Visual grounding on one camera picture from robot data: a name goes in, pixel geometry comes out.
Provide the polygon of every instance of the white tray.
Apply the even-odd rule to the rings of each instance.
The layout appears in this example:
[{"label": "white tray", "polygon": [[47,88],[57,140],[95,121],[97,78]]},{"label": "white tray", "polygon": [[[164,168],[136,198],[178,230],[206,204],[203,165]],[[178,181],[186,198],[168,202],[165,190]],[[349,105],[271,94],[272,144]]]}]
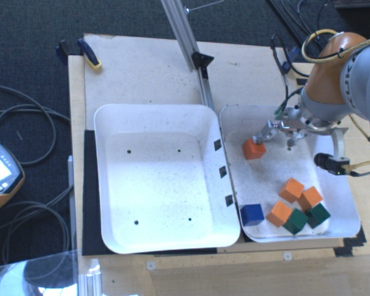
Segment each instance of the white tray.
[{"label": "white tray", "polygon": [[139,253],[236,242],[241,228],[229,174],[224,175],[224,149],[218,148],[218,117],[211,109],[108,104],[97,110],[94,128],[102,238],[110,250]]},{"label": "white tray", "polygon": [[[265,142],[266,154],[260,159],[246,160],[243,143],[256,135],[267,120],[274,118],[272,106],[232,105],[221,111],[220,123],[232,185],[239,209],[247,204],[261,204],[266,215],[278,201],[281,186],[293,177],[305,185],[314,186],[323,196],[322,204],[331,217],[311,229],[306,225],[295,236],[283,227],[264,220],[257,226],[242,227],[246,235],[257,242],[291,241],[327,237],[352,237],[360,230],[360,219],[346,176],[335,176],[314,164],[318,152],[333,154],[330,136],[312,135],[287,150],[287,137],[278,133]],[[287,203],[301,210],[298,203]]]}]

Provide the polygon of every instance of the block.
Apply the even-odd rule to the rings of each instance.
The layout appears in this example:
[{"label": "block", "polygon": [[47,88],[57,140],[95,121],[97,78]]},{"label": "block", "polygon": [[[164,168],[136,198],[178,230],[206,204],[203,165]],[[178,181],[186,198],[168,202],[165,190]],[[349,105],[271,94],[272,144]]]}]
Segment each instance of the block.
[{"label": "block", "polygon": [[256,226],[265,220],[260,204],[245,205],[240,209],[240,214],[243,226]]},{"label": "block", "polygon": [[281,187],[278,195],[289,203],[293,203],[300,198],[304,190],[304,185],[296,179],[289,178]]},{"label": "block", "polygon": [[322,195],[318,192],[318,190],[314,186],[311,186],[301,194],[297,202],[302,208],[302,210],[305,212],[314,207],[322,200],[323,200]]},{"label": "block", "polygon": [[292,234],[296,234],[304,228],[304,226],[307,224],[307,221],[308,217],[303,212],[295,208],[282,227]]},{"label": "block", "polygon": [[245,159],[259,159],[266,153],[265,143],[262,142],[260,145],[253,142],[253,139],[248,139],[242,145],[242,151],[244,152]]},{"label": "block", "polygon": [[331,214],[326,210],[325,206],[323,206],[321,203],[309,209],[306,212],[306,215],[308,217],[307,223],[311,226],[311,228],[319,226],[331,216]]},{"label": "block", "polygon": [[292,209],[279,200],[266,215],[266,219],[275,227],[281,227],[286,223],[291,213]]}]

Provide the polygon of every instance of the wooden table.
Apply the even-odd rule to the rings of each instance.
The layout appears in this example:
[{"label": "wooden table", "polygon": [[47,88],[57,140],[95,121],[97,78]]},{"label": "wooden table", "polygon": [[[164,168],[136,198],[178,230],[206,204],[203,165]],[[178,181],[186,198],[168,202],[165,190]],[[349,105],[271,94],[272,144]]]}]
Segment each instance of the wooden table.
[{"label": "wooden table", "polygon": [[[168,44],[172,42],[173,46],[169,47],[181,56],[177,52],[179,48],[174,46],[176,41]],[[220,83],[222,78],[231,78],[231,90],[242,93],[237,102],[229,102],[232,99],[228,99],[227,104],[252,105],[255,103],[253,100],[266,105],[281,103],[282,88],[270,84],[281,85],[282,81],[268,47],[198,45],[201,52],[214,52],[211,55],[216,56],[216,66],[211,64],[208,71],[210,84],[215,87],[212,88],[213,95],[220,86],[224,86]],[[237,61],[231,57],[235,53]],[[245,67],[248,60],[254,65]],[[227,75],[225,68],[228,67],[237,69],[239,73]],[[297,64],[297,67],[306,73],[312,69],[311,64]],[[363,246],[353,247],[353,257],[336,257],[333,248],[343,247],[343,238],[267,244],[244,242],[244,238],[240,238],[233,246],[220,248],[218,253],[211,255],[82,256],[84,130],[88,129],[87,114],[91,113],[86,106],[85,75],[89,69],[84,57],[69,57],[76,238],[80,274],[87,274],[98,264],[105,295],[370,295],[370,175],[348,179],[367,240]],[[299,76],[289,73],[292,89],[297,86],[296,78]],[[265,84],[266,87],[241,90],[247,83]],[[247,91],[258,93],[248,96]],[[219,111],[225,102],[214,100]],[[369,130],[367,121],[359,119],[359,122]],[[369,160],[370,145],[365,138],[348,118],[342,124],[349,127],[345,135],[347,157],[353,163]]]}]

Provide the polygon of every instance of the dark floor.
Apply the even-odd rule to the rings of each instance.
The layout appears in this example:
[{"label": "dark floor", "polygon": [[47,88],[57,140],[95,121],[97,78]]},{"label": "dark floor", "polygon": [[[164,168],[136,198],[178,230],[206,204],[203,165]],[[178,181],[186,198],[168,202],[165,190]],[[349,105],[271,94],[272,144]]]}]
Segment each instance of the dark floor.
[{"label": "dark floor", "polygon": [[[182,1],[191,9],[219,0]],[[292,10],[300,0],[283,1]],[[302,4],[302,17],[311,30],[354,31],[370,38],[370,7],[336,10],[329,1],[323,6],[324,1]],[[290,49],[298,44],[298,38],[303,40],[308,34],[293,21],[295,33],[290,33],[266,0],[224,0],[191,12],[189,19],[198,41],[269,46],[270,37],[277,33]],[[56,56],[55,48],[65,39],[70,53],[79,54],[76,41],[84,33],[175,38],[159,0],[0,0],[0,84],[69,116],[67,68]],[[24,103],[24,99],[0,91],[0,110]],[[56,117],[54,123],[54,150],[43,161],[24,166],[25,184],[11,203],[32,200],[45,204],[67,188],[67,159],[72,153],[70,127]],[[51,139],[52,129],[41,114],[12,113],[0,121],[0,143],[21,162],[43,156]],[[68,223],[68,197],[53,208]],[[18,206],[0,209],[0,226],[19,211]],[[8,230],[0,230],[0,265]],[[59,222],[50,213],[43,213],[16,229],[4,259],[11,263],[62,250]]]}]

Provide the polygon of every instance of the green cube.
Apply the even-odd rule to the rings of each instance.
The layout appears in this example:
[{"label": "green cube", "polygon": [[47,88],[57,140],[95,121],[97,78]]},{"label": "green cube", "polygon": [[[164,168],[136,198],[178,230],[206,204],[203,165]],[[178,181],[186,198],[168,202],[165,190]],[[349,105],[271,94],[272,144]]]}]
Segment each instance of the green cube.
[{"label": "green cube", "polygon": [[321,203],[309,209],[306,212],[306,215],[308,217],[307,223],[311,226],[311,228],[319,226],[331,216]]},{"label": "green cube", "polygon": [[304,226],[307,223],[307,220],[308,217],[300,210],[295,208],[292,214],[290,214],[286,223],[284,223],[282,226],[292,234],[296,234],[304,228]]}]

